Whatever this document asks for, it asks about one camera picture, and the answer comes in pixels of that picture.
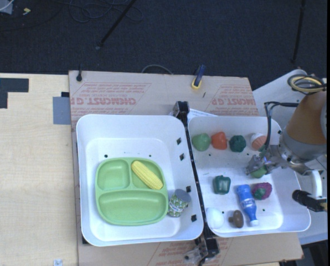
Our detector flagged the small green round fruit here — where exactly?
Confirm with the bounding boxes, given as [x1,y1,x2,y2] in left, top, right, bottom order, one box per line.
[250,166,268,180]

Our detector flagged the white and orange cupcake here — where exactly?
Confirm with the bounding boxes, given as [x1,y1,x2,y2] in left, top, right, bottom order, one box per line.
[249,132,268,151]

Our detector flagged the purple grapes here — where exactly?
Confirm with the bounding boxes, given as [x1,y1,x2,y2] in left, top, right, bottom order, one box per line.
[251,182,274,201]

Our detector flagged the dark green broccoli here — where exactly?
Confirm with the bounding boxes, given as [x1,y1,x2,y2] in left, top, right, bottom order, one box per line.
[228,135,248,153]

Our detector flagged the green pea can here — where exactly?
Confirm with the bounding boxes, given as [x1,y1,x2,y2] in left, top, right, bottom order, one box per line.
[167,188,192,218]

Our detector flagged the white egg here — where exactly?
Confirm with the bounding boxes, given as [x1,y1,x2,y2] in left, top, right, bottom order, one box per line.
[205,207,225,230]

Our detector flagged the orange bell pepper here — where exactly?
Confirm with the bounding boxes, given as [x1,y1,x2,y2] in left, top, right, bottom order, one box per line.
[210,131,229,151]

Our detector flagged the white plastic tray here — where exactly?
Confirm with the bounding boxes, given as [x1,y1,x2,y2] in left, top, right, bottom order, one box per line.
[76,114,205,247]
[187,115,312,238]

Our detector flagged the green divided plate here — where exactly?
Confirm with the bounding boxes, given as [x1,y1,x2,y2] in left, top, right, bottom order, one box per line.
[95,157,169,227]

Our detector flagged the brown cardboard board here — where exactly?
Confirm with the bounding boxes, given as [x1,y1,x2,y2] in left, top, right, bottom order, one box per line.
[68,70,305,266]

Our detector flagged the thin black and white rod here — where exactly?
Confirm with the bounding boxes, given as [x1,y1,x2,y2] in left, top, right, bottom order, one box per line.
[181,112,212,242]

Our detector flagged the yellow corn cob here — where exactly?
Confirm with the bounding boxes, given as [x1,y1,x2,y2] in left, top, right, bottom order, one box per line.
[131,160,164,191]

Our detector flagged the dark green bell pepper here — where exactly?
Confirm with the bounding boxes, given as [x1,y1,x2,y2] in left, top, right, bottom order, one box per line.
[212,175,232,196]

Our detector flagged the brown mushroom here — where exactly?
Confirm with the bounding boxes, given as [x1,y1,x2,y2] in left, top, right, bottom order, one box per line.
[228,209,245,229]

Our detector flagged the blue bottle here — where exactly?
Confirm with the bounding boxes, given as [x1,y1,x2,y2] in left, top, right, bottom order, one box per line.
[235,183,260,227]

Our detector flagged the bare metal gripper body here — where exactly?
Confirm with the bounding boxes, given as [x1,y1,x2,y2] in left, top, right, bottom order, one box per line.
[266,145,311,176]

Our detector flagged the black cylinder on white bracket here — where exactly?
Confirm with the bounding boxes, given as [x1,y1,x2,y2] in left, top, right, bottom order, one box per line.
[292,169,328,213]

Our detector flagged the light green apple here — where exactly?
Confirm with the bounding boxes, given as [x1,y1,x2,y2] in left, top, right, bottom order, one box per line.
[191,132,212,152]

